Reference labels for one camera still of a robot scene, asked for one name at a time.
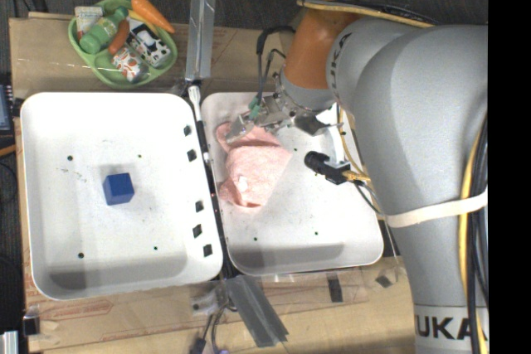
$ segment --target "green bowl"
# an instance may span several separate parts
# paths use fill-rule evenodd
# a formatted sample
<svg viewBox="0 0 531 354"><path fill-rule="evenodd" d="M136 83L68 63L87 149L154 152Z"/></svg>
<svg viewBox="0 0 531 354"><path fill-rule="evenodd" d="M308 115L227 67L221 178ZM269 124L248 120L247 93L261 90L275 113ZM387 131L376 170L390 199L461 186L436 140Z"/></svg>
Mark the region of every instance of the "green bowl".
<svg viewBox="0 0 531 354"><path fill-rule="evenodd" d="M131 3L127 0L103 0L96 3L96 6L101 6L104 9L104 14L110 15L114 13L118 6L123 6L130 9ZM86 53L83 49L81 49L81 46L77 40L77 25L75 18L72 18L70 24L68 25L68 38L79 56L92 69L92 71L94 71L94 74L96 74L101 81L113 89L130 90L141 85L146 85L155 80L157 77L169 70L177 60L177 47L175 46L175 42L173 41L172 37L163 28L157 27L157 30L158 36L164 43L166 43L171 51L171 56L164 66L160 68L154 68L153 66L146 64L149 67L149 73L134 83L127 81L122 73L116 69L112 63L113 57L109 51L107 51L107 49L103 49L95 55Z"/></svg>

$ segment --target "pink towel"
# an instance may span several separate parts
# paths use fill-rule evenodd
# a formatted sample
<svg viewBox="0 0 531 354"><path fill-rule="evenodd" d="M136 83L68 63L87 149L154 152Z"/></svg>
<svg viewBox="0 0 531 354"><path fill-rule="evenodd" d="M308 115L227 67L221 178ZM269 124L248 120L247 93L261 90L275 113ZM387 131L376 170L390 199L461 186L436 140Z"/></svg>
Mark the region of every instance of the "pink towel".
<svg viewBox="0 0 531 354"><path fill-rule="evenodd" d="M218 142L225 152L228 178L221 185L219 197L238 206L263 206L291 158L278 139L260 127L228 145L225 135L230 123L216 130Z"/></svg>

